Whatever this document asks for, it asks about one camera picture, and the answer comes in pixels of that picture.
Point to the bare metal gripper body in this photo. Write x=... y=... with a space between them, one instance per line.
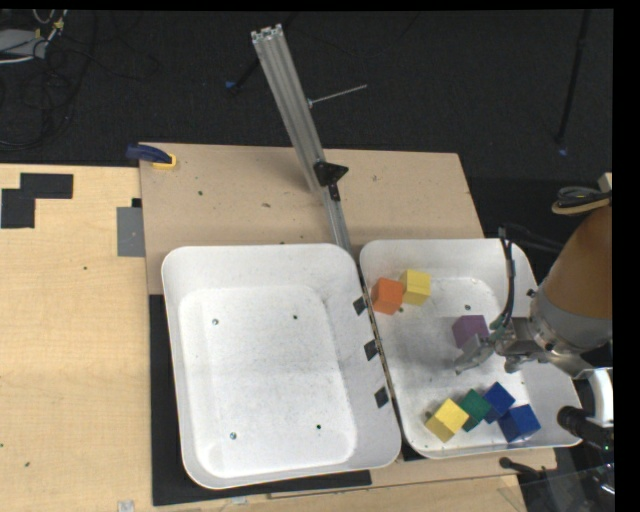
x=525 y=340

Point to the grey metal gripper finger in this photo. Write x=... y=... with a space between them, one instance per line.
x=475 y=350
x=514 y=362

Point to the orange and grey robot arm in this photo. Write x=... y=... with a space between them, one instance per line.
x=580 y=280

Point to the purple cube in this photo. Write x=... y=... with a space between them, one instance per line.
x=469 y=327

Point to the blue cube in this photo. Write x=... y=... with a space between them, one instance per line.
x=519 y=424
x=499 y=400

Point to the white plastic tray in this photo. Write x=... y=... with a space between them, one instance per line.
x=270 y=380
x=430 y=350

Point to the green cube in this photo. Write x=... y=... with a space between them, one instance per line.
x=475 y=406

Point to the yellow cube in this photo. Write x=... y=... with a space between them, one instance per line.
x=416 y=287
x=446 y=420

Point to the orange cube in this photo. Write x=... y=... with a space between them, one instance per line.
x=386 y=296

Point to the brown cardboard board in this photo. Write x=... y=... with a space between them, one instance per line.
x=240 y=200

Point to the black cylinder on white bracket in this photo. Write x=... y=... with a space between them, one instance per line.
x=576 y=423

